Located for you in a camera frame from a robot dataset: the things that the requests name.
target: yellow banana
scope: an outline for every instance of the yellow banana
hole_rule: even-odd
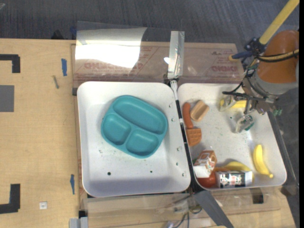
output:
[[[251,171],[251,169],[248,166],[238,161],[229,162],[227,165],[223,167],[229,169],[230,171]]]
[[[223,104],[224,104],[224,99],[221,99],[219,105],[223,106]],[[244,108],[245,106],[246,106],[246,100],[239,100],[236,101],[236,103],[231,108]]]
[[[269,169],[266,167],[263,159],[263,148],[262,145],[258,144],[253,150],[253,163],[255,165],[256,170],[263,175],[269,176],[269,178],[273,178],[273,174],[269,172]]]

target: wooden board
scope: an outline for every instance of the wooden board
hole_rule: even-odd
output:
[[[1,54],[21,59],[19,74],[11,72],[11,61],[0,61],[0,85],[15,86],[14,112],[0,112],[0,203],[9,202],[10,184],[20,183],[21,192],[19,211],[0,214],[0,227],[66,228],[70,218],[78,217],[72,43],[0,39]],[[67,76],[62,58],[67,60]],[[39,209],[42,201],[47,201],[47,209]]]
[[[286,197],[279,188],[264,188],[263,204],[246,203],[252,200],[250,190],[221,191],[213,194],[235,228],[295,228]],[[89,200],[88,224],[90,228],[163,228],[167,220],[176,226],[183,213],[173,212],[173,195],[117,198],[113,200]],[[187,219],[180,226],[187,227]],[[191,228],[217,227],[202,210],[190,213]]]

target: gray square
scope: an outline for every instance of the gray square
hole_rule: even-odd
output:
[[[13,85],[0,85],[0,112],[14,112],[14,92]]]

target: yellow pole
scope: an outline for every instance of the yellow pole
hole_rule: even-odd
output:
[[[289,0],[286,3],[281,12],[277,15],[268,29],[260,37],[259,42],[262,45],[266,45],[268,43],[271,37],[276,33],[276,31],[280,28],[280,26],[284,23],[284,21],[288,18],[288,16],[292,13],[296,6],[298,6],[299,3],[300,0]]]

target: black cable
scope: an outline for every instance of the black cable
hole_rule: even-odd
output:
[[[256,68],[254,69],[254,71],[253,71],[253,73],[252,73],[251,75],[249,75],[249,74],[248,74],[248,71],[247,71],[247,72],[246,72],[246,75],[245,75],[245,78],[248,78],[248,82],[249,82],[249,84],[250,84],[250,87],[251,87],[255,92],[257,92],[257,93],[260,94],[260,95],[263,95],[263,93],[261,93],[259,90],[257,90],[257,89],[253,86],[253,84],[251,83],[251,81],[249,80],[249,78],[254,74],[255,71],[256,71]],[[265,101],[267,98],[268,98],[268,97],[265,96],[264,98],[258,98],[258,99]]]
[[[256,58],[262,62],[276,63],[287,59],[291,59],[293,57],[296,58],[298,55],[299,55],[299,50],[295,50],[284,54],[277,54],[271,56],[257,56]]]
[[[243,81],[232,91],[223,91],[222,93],[226,92],[225,95],[230,95],[229,93],[233,93],[235,91],[237,91],[241,86],[243,85]]]
[[[190,212],[192,213],[192,214],[198,214],[198,213],[200,213],[201,211],[203,210],[203,208],[201,207],[200,209],[199,209],[199,211],[193,211],[192,209],[190,209]]]
[[[238,93],[238,92],[227,92],[227,91],[223,91],[222,94],[224,95],[235,95],[235,96],[240,96],[240,97],[244,97],[248,100],[253,100],[253,101],[265,101],[266,98],[256,98],[256,97],[251,97],[249,95],[246,94],[242,94],[242,93]]]
[[[190,224],[190,217],[189,217],[189,212],[187,213],[187,220],[188,220],[188,224],[187,224],[187,228],[189,228],[189,224]]]
[[[181,218],[180,223],[179,223],[177,226],[174,226],[174,227],[172,227],[172,228],[178,228],[178,227],[180,227],[180,225],[184,222],[184,220],[185,220],[187,214],[184,214],[184,215],[182,216],[182,218]]]

